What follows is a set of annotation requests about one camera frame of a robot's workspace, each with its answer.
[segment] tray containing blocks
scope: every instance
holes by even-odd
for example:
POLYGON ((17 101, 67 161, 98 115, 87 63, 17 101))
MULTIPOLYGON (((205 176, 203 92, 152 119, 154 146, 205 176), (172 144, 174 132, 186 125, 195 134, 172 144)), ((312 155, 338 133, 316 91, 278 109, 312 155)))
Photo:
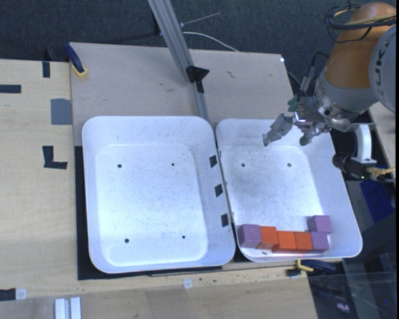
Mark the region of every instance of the tray containing blocks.
POLYGON ((213 128, 97 116, 82 128, 88 249, 102 272, 221 266, 235 254, 213 128))
POLYGON ((240 251, 251 261, 354 257, 362 237, 330 134, 301 146, 294 127, 263 144, 274 120, 225 119, 216 139, 240 251))

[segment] white wire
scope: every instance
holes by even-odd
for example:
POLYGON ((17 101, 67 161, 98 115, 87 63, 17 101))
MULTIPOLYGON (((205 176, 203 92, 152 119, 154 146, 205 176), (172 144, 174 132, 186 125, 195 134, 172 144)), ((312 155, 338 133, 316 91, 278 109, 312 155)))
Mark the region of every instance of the white wire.
POLYGON ((202 33, 197 33, 197 32, 184 32, 184 34, 185 34, 185 35, 200 35, 200 36, 202 36, 202 37, 205 37, 205 38, 208 38, 208 39, 217 41, 220 45, 223 45, 224 47, 227 47, 227 48, 229 48, 229 49, 231 49, 231 50, 233 50, 233 51, 235 51, 235 52, 239 52, 237 49, 233 48, 232 46, 229 46, 229 45, 227 45, 227 44, 221 42, 220 40, 217 40, 216 38, 213 38, 213 37, 211 37, 211 36, 209 36, 209 35, 204 35, 204 34, 202 34, 202 33))

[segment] cube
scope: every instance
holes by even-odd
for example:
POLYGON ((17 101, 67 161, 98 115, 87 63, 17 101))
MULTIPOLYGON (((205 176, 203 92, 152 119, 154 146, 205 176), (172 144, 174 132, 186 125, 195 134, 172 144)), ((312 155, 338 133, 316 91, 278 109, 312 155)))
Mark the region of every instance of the cube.
POLYGON ((328 215, 315 215, 307 219, 307 228, 309 231, 320 231, 330 234, 333 231, 331 220, 328 215))
POLYGON ((256 248, 261 243, 259 225, 242 225, 238 228, 238 241, 241 248, 256 248))
POLYGON ((330 248, 328 236, 320 231, 311 231, 313 253, 323 253, 330 248))
POLYGON ((261 243, 257 249, 272 249, 273 246, 278 245, 278 233, 276 227, 260 226, 261 243))
POLYGON ((278 245, 273 246, 274 253, 292 253, 297 250, 293 231, 277 231, 278 245))
POLYGON ((298 253, 307 253, 313 250, 312 236, 306 231, 295 231, 295 243, 298 253))

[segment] tray hole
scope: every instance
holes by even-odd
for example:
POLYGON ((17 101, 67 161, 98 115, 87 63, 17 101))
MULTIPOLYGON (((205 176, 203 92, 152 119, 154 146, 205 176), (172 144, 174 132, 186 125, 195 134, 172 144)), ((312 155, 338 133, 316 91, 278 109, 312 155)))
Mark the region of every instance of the tray hole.
POLYGON ((221 216, 221 226, 226 227, 229 224, 229 216, 227 214, 223 214, 221 216))
POLYGON ((216 185, 214 191, 215 191, 215 196, 219 197, 223 193, 223 187, 221 186, 221 184, 216 185))
POLYGON ((217 157, 216 155, 210 157, 210 167, 213 167, 217 164, 217 157))

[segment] blue clamp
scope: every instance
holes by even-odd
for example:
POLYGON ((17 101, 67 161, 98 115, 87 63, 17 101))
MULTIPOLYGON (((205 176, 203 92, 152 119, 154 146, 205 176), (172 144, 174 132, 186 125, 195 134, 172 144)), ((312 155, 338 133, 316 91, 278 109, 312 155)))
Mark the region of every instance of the blue clamp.
POLYGON ((71 61, 71 68, 74 73, 79 77, 85 76, 87 74, 87 69, 81 63, 81 60, 75 53, 74 49, 69 44, 64 44, 64 50, 71 61))

